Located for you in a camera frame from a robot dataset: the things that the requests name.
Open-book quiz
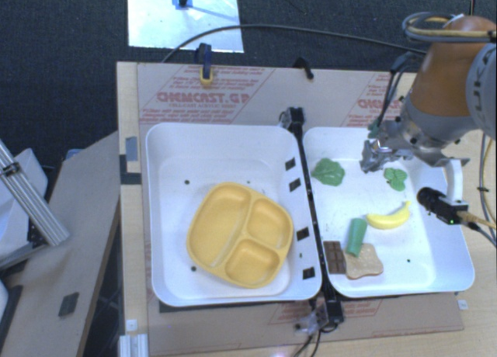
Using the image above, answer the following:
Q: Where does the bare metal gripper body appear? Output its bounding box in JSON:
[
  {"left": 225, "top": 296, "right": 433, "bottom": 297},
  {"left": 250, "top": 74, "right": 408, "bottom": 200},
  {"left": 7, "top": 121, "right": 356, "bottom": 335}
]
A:
[{"left": 381, "top": 116, "right": 444, "bottom": 167}]

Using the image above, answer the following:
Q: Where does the small green lettuce leaf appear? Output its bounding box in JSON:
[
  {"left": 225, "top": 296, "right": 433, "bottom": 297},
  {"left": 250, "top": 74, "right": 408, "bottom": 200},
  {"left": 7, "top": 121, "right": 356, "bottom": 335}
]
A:
[{"left": 383, "top": 167, "right": 409, "bottom": 192}]

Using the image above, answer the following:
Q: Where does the large green lettuce leaf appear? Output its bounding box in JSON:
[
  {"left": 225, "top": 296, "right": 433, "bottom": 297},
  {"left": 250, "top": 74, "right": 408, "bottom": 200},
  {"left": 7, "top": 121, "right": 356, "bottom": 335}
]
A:
[{"left": 310, "top": 157, "right": 346, "bottom": 188}]

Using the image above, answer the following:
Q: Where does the yellow banana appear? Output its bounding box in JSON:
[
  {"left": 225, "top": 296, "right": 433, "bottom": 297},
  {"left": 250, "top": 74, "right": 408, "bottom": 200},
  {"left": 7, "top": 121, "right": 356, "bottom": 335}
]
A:
[{"left": 365, "top": 199, "right": 413, "bottom": 230}]

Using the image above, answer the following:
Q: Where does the thin black rod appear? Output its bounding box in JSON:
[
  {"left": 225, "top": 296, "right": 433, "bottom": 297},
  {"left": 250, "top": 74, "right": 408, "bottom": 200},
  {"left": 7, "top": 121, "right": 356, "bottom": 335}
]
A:
[{"left": 290, "top": 109, "right": 342, "bottom": 324}]

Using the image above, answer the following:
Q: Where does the brown chocolate bar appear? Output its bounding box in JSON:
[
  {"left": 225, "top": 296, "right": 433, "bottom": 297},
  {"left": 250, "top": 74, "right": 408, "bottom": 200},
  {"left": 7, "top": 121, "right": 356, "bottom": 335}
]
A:
[{"left": 322, "top": 240, "right": 348, "bottom": 276}]

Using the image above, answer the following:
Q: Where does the tan biscuit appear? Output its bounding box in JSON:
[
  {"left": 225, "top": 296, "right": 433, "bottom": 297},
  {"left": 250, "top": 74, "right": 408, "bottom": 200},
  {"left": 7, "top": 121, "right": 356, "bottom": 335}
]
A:
[{"left": 343, "top": 242, "right": 385, "bottom": 281}]

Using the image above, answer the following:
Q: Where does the white plastic tray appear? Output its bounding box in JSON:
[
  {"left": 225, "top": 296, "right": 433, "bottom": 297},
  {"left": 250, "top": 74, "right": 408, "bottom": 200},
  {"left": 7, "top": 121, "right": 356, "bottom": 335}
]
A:
[
  {"left": 302, "top": 126, "right": 476, "bottom": 299},
  {"left": 144, "top": 122, "right": 324, "bottom": 307}
]

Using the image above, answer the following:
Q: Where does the brown cardboard board red print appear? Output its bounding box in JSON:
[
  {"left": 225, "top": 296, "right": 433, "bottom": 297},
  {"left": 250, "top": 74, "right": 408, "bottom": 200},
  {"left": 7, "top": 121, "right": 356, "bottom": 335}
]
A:
[{"left": 135, "top": 61, "right": 465, "bottom": 357}]

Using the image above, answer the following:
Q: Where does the yellow divided plate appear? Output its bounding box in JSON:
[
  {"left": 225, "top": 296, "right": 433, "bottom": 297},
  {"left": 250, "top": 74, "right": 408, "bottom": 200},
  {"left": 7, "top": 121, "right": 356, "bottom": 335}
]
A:
[{"left": 186, "top": 181, "right": 295, "bottom": 290}]

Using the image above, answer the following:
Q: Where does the black cylinder on white bracket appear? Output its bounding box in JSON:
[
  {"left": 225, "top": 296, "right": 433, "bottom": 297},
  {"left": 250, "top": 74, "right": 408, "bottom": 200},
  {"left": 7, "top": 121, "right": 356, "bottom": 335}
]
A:
[{"left": 416, "top": 155, "right": 471, "bottom": 227}]

